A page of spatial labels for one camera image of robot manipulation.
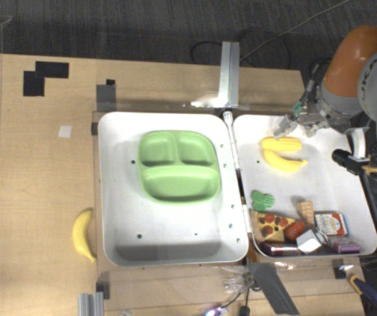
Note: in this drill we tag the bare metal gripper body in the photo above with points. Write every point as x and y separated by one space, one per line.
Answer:
313 119

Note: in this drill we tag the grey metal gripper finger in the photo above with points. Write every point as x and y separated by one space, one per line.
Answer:
285 126
311 131

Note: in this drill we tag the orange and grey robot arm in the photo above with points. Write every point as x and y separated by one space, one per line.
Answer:
352 64

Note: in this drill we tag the yellow banana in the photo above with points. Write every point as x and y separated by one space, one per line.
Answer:
80 234
283 164

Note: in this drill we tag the white plastic tray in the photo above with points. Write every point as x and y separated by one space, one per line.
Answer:
326 189
175 232

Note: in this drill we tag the green broccoli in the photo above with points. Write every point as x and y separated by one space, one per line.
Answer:
262 200

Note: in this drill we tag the white red and blue carton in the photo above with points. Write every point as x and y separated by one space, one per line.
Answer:
330 224

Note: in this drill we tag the pizza slice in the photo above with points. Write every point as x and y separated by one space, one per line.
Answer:
270 224

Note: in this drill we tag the red sausage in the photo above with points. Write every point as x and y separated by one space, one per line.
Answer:
295 230

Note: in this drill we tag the white and grey carton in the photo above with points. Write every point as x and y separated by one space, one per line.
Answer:
308 242

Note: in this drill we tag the green divided plate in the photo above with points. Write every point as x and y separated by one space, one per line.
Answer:
178 183

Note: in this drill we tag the purple packet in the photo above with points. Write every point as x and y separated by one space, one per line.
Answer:
346 247

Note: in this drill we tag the black cylinder on white bracket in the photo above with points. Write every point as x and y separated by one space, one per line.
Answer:
346 159

